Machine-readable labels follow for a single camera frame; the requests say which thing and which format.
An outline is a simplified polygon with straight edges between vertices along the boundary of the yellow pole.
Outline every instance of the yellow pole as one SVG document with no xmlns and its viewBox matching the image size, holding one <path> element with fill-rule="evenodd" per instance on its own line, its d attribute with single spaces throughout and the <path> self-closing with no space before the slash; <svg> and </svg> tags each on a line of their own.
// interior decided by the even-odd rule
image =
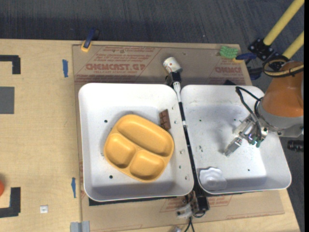
<svg viewBox="0 0 309 232">
<path fill-rule="evenodd" d="M 271 29 L 268 35 L 264 38 L 263 42 L 265 45 L 271 45 L 277 36 L 281 33 L 284 27 L 293 18 L 300 7 L 305 3 L 305 0 L 294 0 L 289 8 L 284 12 L 279 21 Z"/>
<path fill-rule="evenodd" d="M 290 59 L 304 44 L 305 31 L 303 31 L 294 42 L 282 53 L 283 56 Z"/>
</svg>

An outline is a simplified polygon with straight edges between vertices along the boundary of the black corner marker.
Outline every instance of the black corner marker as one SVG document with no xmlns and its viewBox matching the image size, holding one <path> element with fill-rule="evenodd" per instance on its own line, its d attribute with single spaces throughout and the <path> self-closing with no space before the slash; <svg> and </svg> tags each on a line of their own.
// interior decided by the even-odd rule
<svg viewBox="0 0 309 232">
<path fill-rule="evenodd" d="M 0 218 L 17 217 L 20 213 L 20 188 L 11 188 L 10 206 L 0 208 Z"/>
<path fill-rule="evenodd" d="M 12 74 L 20 74 L 20 57 L 18 55 L 0 55 L 0 61 L 12 62 Z"/>
</svg>

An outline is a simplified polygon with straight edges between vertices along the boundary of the wooden tabletop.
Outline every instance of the wooden tabletop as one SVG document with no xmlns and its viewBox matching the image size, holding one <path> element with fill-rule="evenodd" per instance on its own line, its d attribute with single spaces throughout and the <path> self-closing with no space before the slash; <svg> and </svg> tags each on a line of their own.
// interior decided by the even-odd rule
<svg viewBox="0 0 309 232">
<path fill-rule="evenodd" d="M 0 61 L 0 87 L 14 87 L 14 114 L 0 114 L 0 180 L 5 184 L 0 208 L 9 206 L 10 188 L 21 188 L 21 212 L 15 217 L 0 218 L 0 231 L 67 232 L 71 222 L 83 220 L 73 44 L 81 42 L 0 40 L 0 55 L 21 58 L 21 74 L 12 74 L 11 62 Z M 205 44 L 172 43 L 96 44 L 205 47 Z M 64 77 L 63 59 L 68 61 L 68 77 Z M 73 179 L 76 197 L 71 185 Z M 279 194 L 284 214 L 195 223 L 195 231 L 299 231 L 287 191 L 280 190 Z M 42 205 L 48 206 L 48 213 L 40 212 Z M 173 228 L 132 231 L 170 232 Z"/>
</svg>

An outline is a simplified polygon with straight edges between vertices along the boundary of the orange plate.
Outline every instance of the orange plate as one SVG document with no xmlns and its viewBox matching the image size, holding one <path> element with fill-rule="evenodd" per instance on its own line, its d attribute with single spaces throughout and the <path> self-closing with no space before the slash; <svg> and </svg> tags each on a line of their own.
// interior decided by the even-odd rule
<svg viewBox="0 0 309 232">
<path fill-rule="evenodd" d="M 141 182 L 156 180 L 164 172 L 173 151 L 172 136 L 137 115 L 120 118 L 104 146 L 107 162 Z"/>
</svg>

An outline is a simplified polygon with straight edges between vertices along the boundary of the white tray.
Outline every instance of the white tray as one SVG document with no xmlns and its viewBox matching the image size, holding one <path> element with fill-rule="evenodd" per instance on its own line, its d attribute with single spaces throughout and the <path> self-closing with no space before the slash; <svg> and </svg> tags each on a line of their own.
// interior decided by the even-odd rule
<svg viewBox="0 0 309 232">
<path fill-rule="evenodd" d="M 243 88 L 257 97 L 264 95 L 257 87 Z M 245 92 L 243 97 L 253 109 L 255 99 Z M 242 146 L 229 157 L 222 154 L 236 137 L 233 129 L 249 115 L 235 86 L 188 85 L 182 89 L 181 98 L 198 175 L 212 167 L 221 170 L 226 180 L 222 190 L 209 190 L 199 180 L 206 192 L 240 193 L 285 189 L 290 185 L 291 173 L 275 133 L 270 132 L 259 148 L 243 140 Z"/>
<path fill-rule="evenodd" d="M 84 189 L 99 202 L 183 196 L 194 185 L 175 91 L 154 84 L 86 84 L 79 91 L 84 164 Z M 136 114 L 159 125 L 159 113 L 169 110 L 175 148 L 163 174 L 143 183 L 112 167 L 103 156 L 105 140 L 124 115 Z"/>
</svg>

